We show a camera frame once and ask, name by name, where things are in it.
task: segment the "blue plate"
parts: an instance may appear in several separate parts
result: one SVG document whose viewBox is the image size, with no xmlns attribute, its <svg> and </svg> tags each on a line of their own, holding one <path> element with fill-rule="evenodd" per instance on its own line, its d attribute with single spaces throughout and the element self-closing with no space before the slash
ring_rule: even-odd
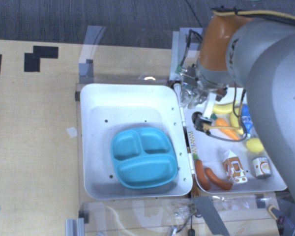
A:
<svg viewBox="0 0 295 236">
<path fill-rule="evenodd" d="M 157 187 L 177 175 L 177 159 L 167 135 L 160 129 L 141 127 L 116 134 L 111 143 L 115 173 L 131 189 Z"/>
</svg>

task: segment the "yellow banana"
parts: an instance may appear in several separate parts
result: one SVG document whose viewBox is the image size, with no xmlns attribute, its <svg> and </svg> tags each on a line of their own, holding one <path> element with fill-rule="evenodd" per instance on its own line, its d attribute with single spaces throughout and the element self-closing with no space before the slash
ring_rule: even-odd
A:
<svg viewBox="0 0 295 236">
<path fill-rule="evenodd" d="M 238 114 L 239 108 L 235 108 L 235 113 Z M 239 127 L 238 118 L 234 115 L 233 112 L 230 114 L 230 121 L 232 127 Z M 242 135 L 244 133 L 243 129 L 235 129 L 235 132 Z"/>
<path fill-rule="evenodd" d="M 215 114 L 225 115 L 225 114 L 231 113 L 232 111 L 233 111 L 233 103 L 224 104 L 224 105 L 215 104 L 213 107 L 213 113 Z"/>
</svg>

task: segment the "wooden table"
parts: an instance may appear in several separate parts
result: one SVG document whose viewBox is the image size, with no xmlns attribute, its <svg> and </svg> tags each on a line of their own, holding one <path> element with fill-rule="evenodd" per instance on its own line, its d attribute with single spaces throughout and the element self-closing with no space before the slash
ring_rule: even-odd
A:
<svg viewBox="0 0 295 236">
<path fill-rule="evenodd" d="M 34 45 L 56 46 L 59 57 L 41 59 L 40 72 L 24 72 L 24 53 L 32 53 Z M 65 220 L 78 217 L 77 137 L 71 138 L 66 129 L 77 126 L 74 95 L 82 48 L 0 40 L 0 236 L 61 236 Z M 166 77 L 171 50 L 98 46 L 92 58 L 99 77 L 114 73 L 137 78 L 156 72 Z M 141 212 L 159 221 L 160 214 L 172 213 L 165 207 L 172 200 L 93 206 L 110 223 L 104 235 L 119 235 L 122 228 L 120 235 L 166 235 L 172 220 L 144 229 L 133 216 Z M 265 209 L 225 210 L 221 216 L 231 234 L 278 235 Z M 203 219 L 194 223 L 197 232 L 210 235 Z"/>
</svg>

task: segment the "white tray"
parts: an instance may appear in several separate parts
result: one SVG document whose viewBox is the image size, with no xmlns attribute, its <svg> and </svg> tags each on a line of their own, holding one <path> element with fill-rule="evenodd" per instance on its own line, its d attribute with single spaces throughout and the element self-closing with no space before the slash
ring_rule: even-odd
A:
<svg viewBox="0 0 295 236">
<path fill-rule="evenodd" d="M 237 90 L 237 101 L 240 101 L 242 93 L 242 88 L 238 88 Z M 234 88 L 228 88 L 227 95 L 219 102 L 219 104 L 226 104 L 232 102 L 234 99 Z M 192 123 L 192 114 L 194 112 L 201 112 L 204 109 L 204 104 L 199 105 L 195 109 L 184 109 L 186 126 L 188 131 L 188 136 L 190 137 L 191 132 L 193 133 L 194 139 L 189 139 L 189 143 L 191 146 L 191 151 L 196 152 L 198 157 L 203 162 L 204 168 L 211 168 L 213 172 L 221 179 L 227 180 L 224 168 L 222 166 L 223 153 L 228 149 L 232 150 L 240 159 L 243 169 L 245 170 L 246 176 L 248 178 L 247 183 L 236 184 L 233 187 L 225 191 L 214 184 L 211 184 L 211 189 L 206 191 L 212 195 L 223 195 L 223 194 L 235 194 L 235 193 L 261 193 L 261 192 L 270 192 L 270 191 L 282 191 L 287 188 L 285 182 L 277 171 L 276 167 L 272 163 L 271 159 L 269 159 L 270 168 L 272 171 L 272 176 L 266 179 L 257 179 L 253 176 L 253 168 L 252 162 L 247 157 L 249 155 L 249 151 L 244 145 L 245 142 L 241 143 L 233 143 L 233 142 L 224 142 L 222 140 L 218 140 L 215 138 L 211 138 L 207 136 L 205 133 L 197 131 L 194 128 Z M 220 136 L 223 138 L 228 138 L 221 131 L 213 129 L 213 135 Z"/>
<path fill-rule="evenodd" d="M 81 91 L 84 184 L 94 199 L 182 196 L 192 187 L 181 117 L 175 92 L 165 86 L 90 84 Z M 170 138 L 178 162 L 171 182 L 150 189 L 129 189 L 115 175 L 110 153 L 120 131 L 152 126 Z"/>
</svg>

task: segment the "tin can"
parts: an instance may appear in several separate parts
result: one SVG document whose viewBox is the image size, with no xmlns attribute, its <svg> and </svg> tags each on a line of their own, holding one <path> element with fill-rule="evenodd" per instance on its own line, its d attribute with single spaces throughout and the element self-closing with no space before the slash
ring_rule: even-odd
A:
<svg viewBox="0 0 295 236">
<path fill-rule="evenodd" d="M 252 160 L 255 169 L 256 178 L 267 178 L 271 176 L 271 169 L 266 157 L 261 156 Z"/>
</svg>

